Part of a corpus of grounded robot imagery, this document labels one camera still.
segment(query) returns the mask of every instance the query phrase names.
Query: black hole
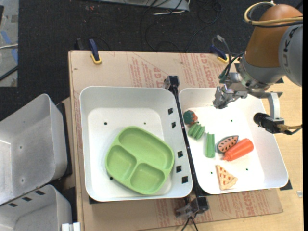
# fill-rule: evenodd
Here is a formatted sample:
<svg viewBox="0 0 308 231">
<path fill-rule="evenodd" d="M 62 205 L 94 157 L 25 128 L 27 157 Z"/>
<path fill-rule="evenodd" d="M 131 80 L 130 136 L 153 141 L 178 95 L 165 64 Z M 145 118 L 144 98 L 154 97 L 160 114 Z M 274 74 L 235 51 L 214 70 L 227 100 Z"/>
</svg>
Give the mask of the black hole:
<svg viewBox="0 0 308 231">
<path fill-rule="evenodd" d="M 16 206 L 18 206 L 18 205 L 17 205 L 17 204 L 14 204 L 14 203 L 10 203 L 9 206 L 16 207 Z"/>
<path fill-rule="evenodd" d="M 32 200 L 32 198 L 24 197 L 24 198 L 23 198 L 23 200 L 25 200 L 25 201 L 29 202 L 29 201 L 31 201 L 31 200 Z"/>
<path fill-rule="evenodd" d="M 178 158 L 180 158 L 181 156 L 183 156 L 183 152 L 182 151 L 178 152 Z"/>
<path fill-rule="evenodd" d="M 45 193 L 41 192 L 40 190 L 35 191 L 35 193 L 38 194 L 38 195 L 45 195 Z"/>
<path fill-rule="evenodd" d="M 182 166 L 177 166 L 177 173 L 182 171 Z"/>
<path fill-rule="evenodd" d="M 187 183 L 187 182 L 188 182 L 188 176 L 182 177 L 182 184 Z"/>
</svg>

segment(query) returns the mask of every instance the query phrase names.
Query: toy watermelon slice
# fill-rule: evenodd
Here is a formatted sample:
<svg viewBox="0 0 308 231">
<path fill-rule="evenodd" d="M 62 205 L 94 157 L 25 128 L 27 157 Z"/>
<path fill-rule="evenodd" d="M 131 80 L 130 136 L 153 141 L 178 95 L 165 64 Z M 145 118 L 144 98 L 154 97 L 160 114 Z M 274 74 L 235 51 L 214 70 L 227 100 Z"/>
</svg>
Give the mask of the toy watermelon slice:
<svg viewBox="0 0 308 231">
<path fill-rule="evenodd" d="M 223 138 L 221 141 L 217 143 L 216 149 L 218 153 L 225 153 L 229 150 L 232 146 L 237 143 L 239 136 L 233 135 Z"/>
</svg>

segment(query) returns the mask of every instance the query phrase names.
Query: robotic arm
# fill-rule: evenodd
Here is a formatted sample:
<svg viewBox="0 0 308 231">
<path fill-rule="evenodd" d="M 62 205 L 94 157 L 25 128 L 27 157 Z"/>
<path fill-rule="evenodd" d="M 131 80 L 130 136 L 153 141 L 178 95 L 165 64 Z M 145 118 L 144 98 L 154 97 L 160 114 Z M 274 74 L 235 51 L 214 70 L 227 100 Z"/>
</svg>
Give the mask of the robotic arm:
<svg viewBox="0 0 308 231">
<path fill-rule="evenodd" d="M 259 21 L 253 21 L 253 10 L 264 5 L 270 8 Z M 294 134 L 302 125 L 289 127 L 284 124 L 279 105 L 282 92 L 266 90 L 283 76 L 302 87 L 303 15 L 289 5 L 261 2 L 249 7 L 244 19 L 256 28 L 236 66 L 236 73 L 229 72 L 232 60 L 219 75 L 223 86 L 217 87 L 213 105 L 222 109 L 248 94 L 267 98 L 270 115 L 257 113 L 254 121 L 271 133 Z"/>
</svg>

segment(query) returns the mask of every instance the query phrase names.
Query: table surface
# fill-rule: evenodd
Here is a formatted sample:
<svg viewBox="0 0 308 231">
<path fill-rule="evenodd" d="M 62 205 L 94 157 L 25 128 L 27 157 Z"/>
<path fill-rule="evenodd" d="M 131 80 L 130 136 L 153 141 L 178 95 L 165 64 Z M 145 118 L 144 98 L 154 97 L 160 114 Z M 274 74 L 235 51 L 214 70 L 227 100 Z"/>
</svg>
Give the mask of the table surface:
<svg viewBox="0 0 308 231">
<path fill-rule="evenodd" d="M 147 60 L 147 57 L 153 57 L 153 53 L 149 54 L 146 52 L 139 52 L 144 60 Z M 154 53 L 155 57 L 159 57 L 160 55 L 165 57 L 166 53 Z M 71 81 L 71 96 L 74 94 L 74 83 L 72 80 L 72 73 L 74 70 L 86 68 L 84 64 L 84 60 L 82 59 L 83 55 L 78 56 L 74 55 L 75 62 L 78 63 L 72 66 L 69 66 L 70 72 L 70 81 Z M 174 66 L 182 64 L 181 62 L 175 62 Z M 121 76 L 113 77 L 112 79 L 104 79 L 101 80 L 101 85 L 109 85 L 112 83 L 113 86 L 118 85 L 122 86 Z M 280 97 L 280 113 L 281 117 L 285 119 L 285 124 L 288 126 L 296 126 L 302 124 L 302 88 L 292 83 L 289 79 L 283 78 L 283 84 L 275 84 L 268 91 L 274 92 L 283 92 Z M 267 114 L 270 112 L 269 104 L 267 100 L 262 100 L 265 110 Z M 74 107 L 74 100 L 71 101 L 72 107 Z M 300 192 L 303 192 L 303 134 L 302 130 L 293 134 L 293 135 L 285 135 L 285 134 L 276 134 L 275 138 L 277 140 L 278 147 L 281 151 L 284 163 L 288 170 L 289 179 L 292 185 L 292 189 L 289 190 L 277 190 L 279 199 L 282 204 L 283 212 L 279 214 L 272 215 L 264 215 L 264 216 L 255 216 L 249 218 L 240 218 L 240 219 L 230 219 L 224 221 L 212 221 L 212 222 L 204 222 L 198 223 L 198 230 L 211 230 L 211 231 L 263 231 L 263 230 L 293 230 L 293 231 L 301 231 L 304 226 L 303 219 L 303 197 L 300 196 Z M 74 144 L 77 144 L 77 139 L 74 137 Z M 77 152 L 74 150 L 75 157 L 75 170 L 79 170 L 78 161 L 76 160 Z M 81 223 L 84 221 L 83 209 L 82 209 L 82 196 L 81 196 L 81 187 L 78 185 L 80 182 L 79 174 L 76 173 L 76 190 L 77 190 L 77 216 L 78 221 Z M 182 229 L 182 226 L 176 227 L 167 227 L 167 228 L 159 228 L 152 229 L 149 231 L 179 231 Z M 190 224 L 186 227 L 187 231 L 195 230 L 195 227 Z"/>
</svg>

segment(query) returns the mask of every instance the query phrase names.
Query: white tray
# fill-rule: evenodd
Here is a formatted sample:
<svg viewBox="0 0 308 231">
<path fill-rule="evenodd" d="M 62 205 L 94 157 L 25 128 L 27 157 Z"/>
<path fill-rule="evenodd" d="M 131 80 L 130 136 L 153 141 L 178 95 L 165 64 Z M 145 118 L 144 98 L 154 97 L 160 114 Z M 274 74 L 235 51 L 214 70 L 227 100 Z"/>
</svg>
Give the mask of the white tray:
<svg viewBox="0 0 308 231">
<path fill-rule="evenodd" d="M 215 144 L 224 137 L 239 135 L 239 141 L 250 139 L 254 150 L 230 162 L 222 160 L 223 154 L 217 152 L 214 158 L 207 158 L 204 155 L 204 138 L 196 141 L 189 137 L 200 187 L 209 194 L 220 194 L 286 185 L 288 173 L 274 135 L 253 121 L 256 113 L 265 113 L 262 101 L 249 95 L 246 99 L 228 104 L 224 109 L 216 109 L 213 106 L 215 91 L 215 88 L 183 89 L 179 93 L 182 112 L 194 111 L 199 123 L 205 126 L 205 133 L 215 134 Z M 220 190 L 215 165 L 221 165 L 238 178 L 231 189 Z"/>
<path fill-rule="evenodd" d="M 60 178 L 66 168 L 63 117 L 48 95 L 0 122 L 0 205 Z"/>
<path fill-rule="evenodd" d="M 171 92 L 163 88 L 87 87 L 80 94 L 80 110 L 85 182 L 91 198 L 99 202 L 180 198 L 191 192 L 190 165 Z M 106 153 L 119 132 L 129 126 L 156 135 L 174 151 L 171 173 L 155 194 L 136 193 L 107 174 Z"/>
<path fill-rule="evenodd" d="M 0 206 L 1 231 L 60 231 L 63 223 L 72 223 L 71 205 L 51 185 Z"/>
</svg>

